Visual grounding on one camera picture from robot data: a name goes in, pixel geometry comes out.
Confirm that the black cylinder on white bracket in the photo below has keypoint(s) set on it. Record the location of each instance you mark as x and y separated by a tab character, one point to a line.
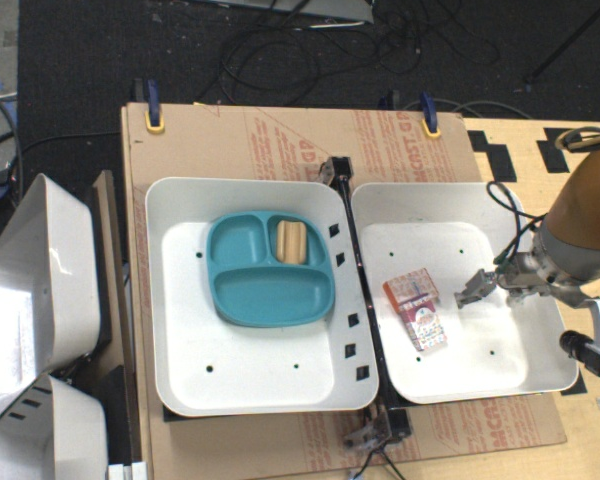
582	347

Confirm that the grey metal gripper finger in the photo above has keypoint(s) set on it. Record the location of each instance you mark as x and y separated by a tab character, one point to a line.
466	298
481	280

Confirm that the blue divided plate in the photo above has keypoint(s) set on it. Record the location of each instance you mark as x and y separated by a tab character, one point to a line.
270	293

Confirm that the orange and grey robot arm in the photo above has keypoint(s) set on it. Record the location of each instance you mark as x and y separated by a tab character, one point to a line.
580	203

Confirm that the white plastic tray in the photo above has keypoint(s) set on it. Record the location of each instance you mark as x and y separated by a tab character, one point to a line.
50	438
35	288
485	363
250	368

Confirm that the brown cardboard board, red print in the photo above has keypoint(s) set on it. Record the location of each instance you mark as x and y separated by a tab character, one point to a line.
220	143

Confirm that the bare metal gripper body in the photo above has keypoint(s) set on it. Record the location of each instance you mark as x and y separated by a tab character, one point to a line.
522	274

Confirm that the orange and white carton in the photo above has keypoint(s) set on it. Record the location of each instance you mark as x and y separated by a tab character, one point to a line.
420	313

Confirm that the tan hot dog bun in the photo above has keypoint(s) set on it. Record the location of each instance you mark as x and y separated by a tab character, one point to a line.
291	242

